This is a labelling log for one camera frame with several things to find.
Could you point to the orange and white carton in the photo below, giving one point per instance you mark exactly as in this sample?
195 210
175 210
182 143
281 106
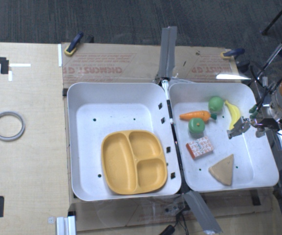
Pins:
200 147

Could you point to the white plastic tray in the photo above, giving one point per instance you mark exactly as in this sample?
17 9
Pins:
253 160
89 141

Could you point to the orange carrot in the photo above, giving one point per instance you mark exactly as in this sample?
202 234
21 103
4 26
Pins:
194 115

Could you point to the yellow banana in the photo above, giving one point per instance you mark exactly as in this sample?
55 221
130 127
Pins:
234 111

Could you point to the light green apple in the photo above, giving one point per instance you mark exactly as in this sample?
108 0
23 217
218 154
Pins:
215 103

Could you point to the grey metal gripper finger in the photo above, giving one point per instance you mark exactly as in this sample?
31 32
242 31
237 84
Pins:
241 122
236 132

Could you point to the green round toy orange dot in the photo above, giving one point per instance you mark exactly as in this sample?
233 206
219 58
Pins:
196 126

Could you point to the tan pizza slice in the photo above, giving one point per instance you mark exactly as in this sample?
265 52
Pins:
225 171

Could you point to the yellow divided plate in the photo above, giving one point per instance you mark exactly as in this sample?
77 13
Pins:
117 160

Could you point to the thin black and white rod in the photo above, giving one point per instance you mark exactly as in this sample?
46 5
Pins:
170 116

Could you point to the brown cardboard board red print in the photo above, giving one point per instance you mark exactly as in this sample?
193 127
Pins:
121 65

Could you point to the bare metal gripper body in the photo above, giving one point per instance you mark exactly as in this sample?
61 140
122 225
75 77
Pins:
265 121

